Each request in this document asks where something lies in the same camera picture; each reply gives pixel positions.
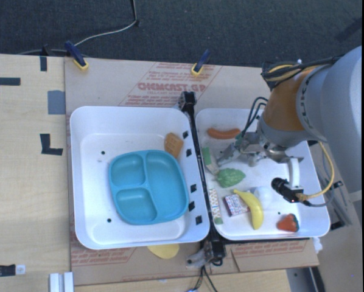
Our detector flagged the white round bottle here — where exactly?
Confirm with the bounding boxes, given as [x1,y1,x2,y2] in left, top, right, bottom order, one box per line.
[250,186,275,210]

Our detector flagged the orange waffle biscuit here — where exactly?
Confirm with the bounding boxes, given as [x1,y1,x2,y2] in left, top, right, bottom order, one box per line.
[164,132,184,159]

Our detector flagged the purple and white packet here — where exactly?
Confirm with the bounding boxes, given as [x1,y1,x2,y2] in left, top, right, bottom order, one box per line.
[222,193,251,218]

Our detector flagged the blue divided plate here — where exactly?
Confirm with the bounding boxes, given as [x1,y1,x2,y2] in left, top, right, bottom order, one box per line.
[108,149,191,226]

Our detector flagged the black cylinder on white bracket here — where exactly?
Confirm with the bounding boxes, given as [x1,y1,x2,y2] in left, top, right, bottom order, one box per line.
[270,156,305,204]

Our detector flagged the orange sausage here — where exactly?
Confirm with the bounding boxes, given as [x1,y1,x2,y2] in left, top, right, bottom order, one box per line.
[206,127,242,141]

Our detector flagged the white patterned carton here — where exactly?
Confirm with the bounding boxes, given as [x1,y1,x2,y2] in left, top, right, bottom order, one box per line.
[208,188,225,225]

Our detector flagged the red strawberry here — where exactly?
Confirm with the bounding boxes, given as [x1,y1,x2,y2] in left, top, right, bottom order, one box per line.
[276,213,300,234]

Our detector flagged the yellow banana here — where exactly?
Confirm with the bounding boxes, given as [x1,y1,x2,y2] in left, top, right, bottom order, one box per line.
[233,188,265,231]

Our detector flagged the brown cardboard board red print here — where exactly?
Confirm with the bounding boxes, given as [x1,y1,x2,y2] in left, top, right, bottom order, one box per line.
[63,56,320,286]

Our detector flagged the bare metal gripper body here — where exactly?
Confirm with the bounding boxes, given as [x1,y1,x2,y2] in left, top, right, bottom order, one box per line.
[234,131,289,164]

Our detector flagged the yellow flat disc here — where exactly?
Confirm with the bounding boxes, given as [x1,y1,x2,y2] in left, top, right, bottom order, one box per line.
[147,243,181,260]

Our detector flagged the green grapes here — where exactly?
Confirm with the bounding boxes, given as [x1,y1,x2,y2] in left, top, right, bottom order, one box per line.
[215,167,247,189]

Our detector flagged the green and white carton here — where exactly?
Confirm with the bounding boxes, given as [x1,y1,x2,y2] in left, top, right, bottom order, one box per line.
[200,146,220,176]

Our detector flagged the white plastic tray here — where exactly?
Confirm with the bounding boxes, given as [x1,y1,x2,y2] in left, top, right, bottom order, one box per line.
[69,105,211,251]
[195,107,332,242]

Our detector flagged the thin black rod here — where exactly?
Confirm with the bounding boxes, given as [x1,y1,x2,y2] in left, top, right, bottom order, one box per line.
[184,102,220,249]

